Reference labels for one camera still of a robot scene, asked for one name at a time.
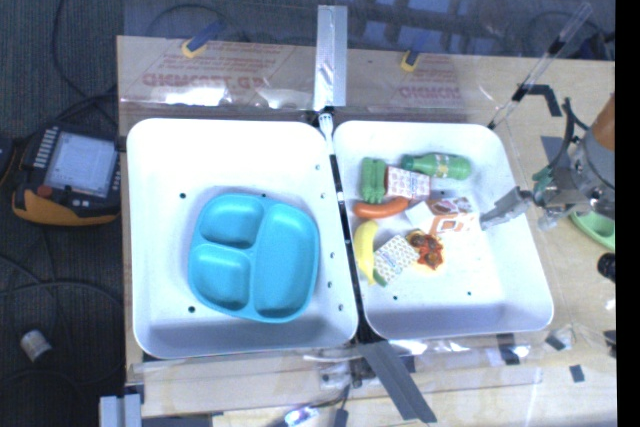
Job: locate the orange toy sausage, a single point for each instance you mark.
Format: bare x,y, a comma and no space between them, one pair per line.
380,208

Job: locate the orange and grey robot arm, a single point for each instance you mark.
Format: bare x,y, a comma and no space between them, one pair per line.
600,150

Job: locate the red and white carton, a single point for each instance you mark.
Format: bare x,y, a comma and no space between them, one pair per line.
407,182

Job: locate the toy pizza slice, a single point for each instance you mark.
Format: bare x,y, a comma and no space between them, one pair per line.
430,252

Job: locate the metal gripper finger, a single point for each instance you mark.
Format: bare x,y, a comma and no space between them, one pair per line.
505,207
546,219

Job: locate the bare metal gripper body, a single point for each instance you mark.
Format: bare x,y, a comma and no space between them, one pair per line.
567,197

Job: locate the white patterned packet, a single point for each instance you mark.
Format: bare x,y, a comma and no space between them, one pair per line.
395,257

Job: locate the blue divided plate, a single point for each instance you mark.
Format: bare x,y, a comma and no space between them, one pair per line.
280,260

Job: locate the orange and white carton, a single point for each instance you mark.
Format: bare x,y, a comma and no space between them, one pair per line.
452,225

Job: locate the green divided plate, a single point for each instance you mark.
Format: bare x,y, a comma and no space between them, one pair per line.
597,227

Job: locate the green toy vegetable bundle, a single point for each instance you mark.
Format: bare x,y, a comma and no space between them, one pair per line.
372,180

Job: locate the grey metal cylinder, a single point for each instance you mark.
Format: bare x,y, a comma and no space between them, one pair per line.
35,345

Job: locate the yellow banana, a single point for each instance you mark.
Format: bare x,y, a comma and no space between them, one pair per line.
365,245

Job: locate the green plastic bottle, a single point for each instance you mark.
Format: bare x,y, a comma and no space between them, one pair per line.
440,166

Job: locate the white and brown carton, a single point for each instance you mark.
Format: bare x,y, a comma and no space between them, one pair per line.
445,206

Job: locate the white plastic tray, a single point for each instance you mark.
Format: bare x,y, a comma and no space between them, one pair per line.
475,295
165,240

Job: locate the black cylinder on white bracket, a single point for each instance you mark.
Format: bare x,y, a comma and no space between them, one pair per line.
607,265

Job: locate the brown cardboard board red print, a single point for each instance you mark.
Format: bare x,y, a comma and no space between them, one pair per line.
575,315

